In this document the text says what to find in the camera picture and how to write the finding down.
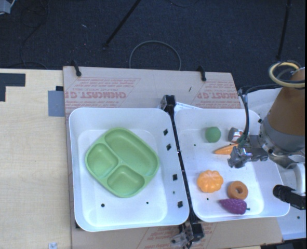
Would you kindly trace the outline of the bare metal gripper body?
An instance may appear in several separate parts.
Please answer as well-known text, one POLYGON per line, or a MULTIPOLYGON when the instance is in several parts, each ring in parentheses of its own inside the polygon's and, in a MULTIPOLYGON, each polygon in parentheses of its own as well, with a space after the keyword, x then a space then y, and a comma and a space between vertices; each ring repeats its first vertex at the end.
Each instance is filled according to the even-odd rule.
POLYGON ((272 150, 260 135, 250 135, 245 144, 245 151, 250 155, 250 161, 267 161, 272 157, 272 150))

